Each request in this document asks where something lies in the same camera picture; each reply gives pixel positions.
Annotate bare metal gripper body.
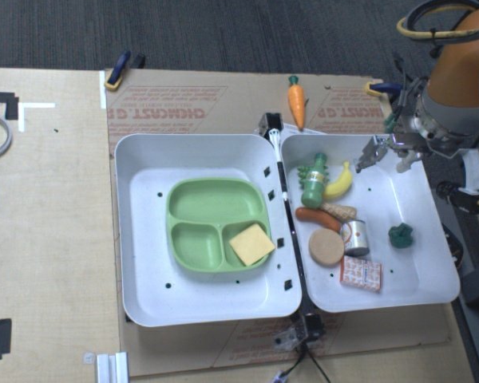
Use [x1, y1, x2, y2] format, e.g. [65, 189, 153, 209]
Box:
[386, 111, 471, 160]

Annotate yellow banana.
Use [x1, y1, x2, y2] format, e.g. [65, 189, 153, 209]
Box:
[322, 160, 354, 202]

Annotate beige waffle cone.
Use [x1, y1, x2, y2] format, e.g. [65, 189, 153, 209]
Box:
[319, 201, 358, 221]

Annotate green bottle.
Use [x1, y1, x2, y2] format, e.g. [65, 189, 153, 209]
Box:
[300, 152, 330, 210]

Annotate green broccoli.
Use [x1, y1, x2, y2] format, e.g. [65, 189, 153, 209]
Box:
[387, 222, 415, 250]

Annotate white paper slip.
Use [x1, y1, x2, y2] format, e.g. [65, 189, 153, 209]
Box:
[281, 122, 327, 136]

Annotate orange sausage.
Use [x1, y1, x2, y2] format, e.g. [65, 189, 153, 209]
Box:
[294, 206, 342, 234]

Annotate silver can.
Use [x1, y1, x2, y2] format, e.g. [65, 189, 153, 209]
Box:
[339, 218, 371, 258]

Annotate orange carrot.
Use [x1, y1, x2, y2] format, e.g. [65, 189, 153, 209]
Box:
[287, 74, 308, 132]

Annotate thin black and white rod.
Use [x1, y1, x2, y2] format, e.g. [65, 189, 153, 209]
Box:
[268, 128, 317, 319]

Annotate round tan biscuit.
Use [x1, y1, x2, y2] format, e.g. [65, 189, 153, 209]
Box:
[307, 227, 346, 267]

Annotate white plastic tray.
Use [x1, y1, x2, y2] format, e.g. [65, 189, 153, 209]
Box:
[114, 133, 303, 329]
[280, 133, 461, 314]

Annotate orange and white packet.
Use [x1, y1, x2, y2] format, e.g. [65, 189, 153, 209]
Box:
[338, 255, 383, 294]

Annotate yellow cheese slice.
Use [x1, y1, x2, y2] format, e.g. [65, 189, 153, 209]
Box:
[228, 223, 277, 267]

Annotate green divided plate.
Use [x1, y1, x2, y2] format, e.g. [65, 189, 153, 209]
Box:
[165, 177, 274, 274]

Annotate brown cardboard board red print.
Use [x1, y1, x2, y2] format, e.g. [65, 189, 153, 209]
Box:
[105, 69, 452, 378]

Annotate black cylinder on white bracket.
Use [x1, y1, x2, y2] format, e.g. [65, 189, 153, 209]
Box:
[436, 148, 479, 215]

